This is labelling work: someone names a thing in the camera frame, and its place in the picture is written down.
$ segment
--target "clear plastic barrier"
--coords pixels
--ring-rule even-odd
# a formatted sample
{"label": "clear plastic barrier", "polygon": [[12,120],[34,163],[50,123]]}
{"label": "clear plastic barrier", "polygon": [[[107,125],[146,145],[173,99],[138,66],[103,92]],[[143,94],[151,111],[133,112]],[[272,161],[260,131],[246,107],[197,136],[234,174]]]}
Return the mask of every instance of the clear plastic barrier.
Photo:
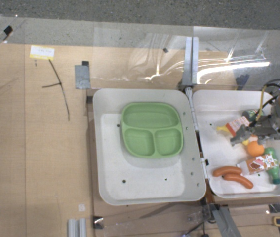
{"label": "clear plastic barrier", "polygon": [[6,237],[26,235],[22,22],[17,17],[0,16],[0,236]]}
{"label": "clear plastic barrier", "polygon": [[280,81],[280,31],[194,27],[199,39],[193,82],[259,90]]}

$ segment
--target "wire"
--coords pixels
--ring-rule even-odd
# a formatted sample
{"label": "wire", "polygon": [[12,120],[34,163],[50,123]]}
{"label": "wire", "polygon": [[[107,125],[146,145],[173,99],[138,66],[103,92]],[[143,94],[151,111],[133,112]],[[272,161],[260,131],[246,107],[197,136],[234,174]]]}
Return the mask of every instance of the wire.
{"label": "wire", "polygon": [[273,100],[275,100],[278,96],[275,96],[275,97],[272,97],[271,99],[269,99],[268,101],[266,101],[264,104],[263,104],[263,108],[268,105],[268,104],[271,104]]}
{"label": "wire", "polygon": [[256,122],[260,119],[260,117],[262,116],[262,113],[263,113],[263,99],[264,99],[264,92],[266,90],[267,87],[277,87],[280,89],[280,85],[278,84],[275,84],[275,83],[268,83],[266,85],[264,85],[263,89],[262,89],[262,94],[261,94],[261,97],[260,97],[260,106],[259,106],[259,111],[258,111],[258,115],[256,117]]}
{"label": "wire", "polygon": [[275,83],[268,83],[268,84],[265,84],[266,87],[277,87],[278,89],[280,89],[280,85],[278,84],[275,84]]}
{"label": "wire", "polygon": [[[269,99],[268,101],[266,101],[266,102],[263,104],[262,109],[263,109],[266,105],[271,104],[273,100],[277,99],[277,97],[278,97],[278,96],[272,97],[271,99]],[[254,127],[256,123],[257,123],[257,121],[254,120],[251,124],[249,124],[249,127]]]}
{"label": "wire", "polygon": [[259,112],[258,112],[258,115],[255,119],[255,121],[257,122],[260,117],[262,116],[262,113],[263,113],[263,100],[264,100],[264,92],[265,92],[265,89],[267,88],[267,85],[265,85],[262,89],[262,94],[261,94],[261,97],[260,97],[260,107],[259,107]]}
{"label": "wire", "polygon": [[69,121],[70,121],[70,110],[69,110],[69,106],[68,106],[67,101],[66,101],[65,91],[64,91],[62,82],[61,82],[61,80],[60,80],[59,75],[58,75],[57,72],[56,72],[56,69],[55,69],[55,67],[54,67],[54,65],[53,65],[53,63],[52,63],[52,61],[49,60],[49,62],[50,62],[50,64],[51,64],[52,69],[54,70],[54,73],[55,73],[55,75],[56,75],[56,77],[57,77],[57,79],[58,79],[59,82],[58,82],[58,83],[55,83],[55,84],[52,84],[52,85],[43,86],[42,88],[48,88],[48,87],[52,87],[52,86],[56,86],[56,85],[60,85],[60,86],[61,86],[62,93],[63,93],[63,96],[64,96],[65,105],[66,105],[66,110],[67,110],[67,114],[68,114],[68,119],[69,119]]}
{"label": "wire", "polygon": [[188,230],[188,232],[186,232],[184,234],[184,236],[188,235],[189,233],[191,233],[193,230],[196,230],[199,226],[201,226],[202,224],[204,224],[204,222],[201,222],[200,224],[196,225],[195,227],[191,228],[190,230]]}

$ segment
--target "plastic sheet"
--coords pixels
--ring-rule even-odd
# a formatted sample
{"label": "plastic sheet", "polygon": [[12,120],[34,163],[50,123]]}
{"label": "plastic sheet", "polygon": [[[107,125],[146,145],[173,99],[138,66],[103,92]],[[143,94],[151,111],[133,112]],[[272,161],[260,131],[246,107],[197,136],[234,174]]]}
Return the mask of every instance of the plastic sheet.
{"label": "plastic sheet", "polygon": [[280,81],[280,31],[194,27],[194,36],[199,38],[195,84],[259,90]]}
{"label": "plastic sheet", "polygon": [[26,235],[23,20],[0,16],[0,236]]}
{"label": "plastic sheet", "polygon": [[[95,47],[110,41],[107,49],[94,48],[91,86],[176,88],[187,60],[186,37],[141,29],[132,33],[95,28]],[[193,85],[259,90],[267,82],[280,81],[280,31],[194,27],[193,37],[199,39],[199,46],[193,47],[197,67],[190,67]],[[132,46],[119,44],[120,39]]]}

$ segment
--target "food package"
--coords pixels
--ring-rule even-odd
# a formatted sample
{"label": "food package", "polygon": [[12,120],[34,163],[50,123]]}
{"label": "food package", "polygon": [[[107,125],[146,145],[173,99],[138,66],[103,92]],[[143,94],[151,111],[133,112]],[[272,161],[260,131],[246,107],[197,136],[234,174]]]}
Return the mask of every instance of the food package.
{"label": "food package", "polygon": [[242,169],[244,175],[252,175],[278,166],[278,161],[273,158],[272,154],[265,154],[243,161],[237,166]]}

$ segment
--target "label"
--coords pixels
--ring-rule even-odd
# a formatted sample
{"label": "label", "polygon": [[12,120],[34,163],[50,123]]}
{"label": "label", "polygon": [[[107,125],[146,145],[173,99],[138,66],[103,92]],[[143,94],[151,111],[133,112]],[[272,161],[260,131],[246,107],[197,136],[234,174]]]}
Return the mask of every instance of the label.
{"label": "label", "polygon": [[32,45],[30,51],[30,58],[53,61],[54,48]]}
{"label": "label", "polygon": [[83,203],[79,204],[79,211],[86,211],[85,204]]}
{"label": "label", "polygon": [[246,161],[249,174],[254,174],[263,170],[277,166],[277,160],[271,154],[266,154]]}

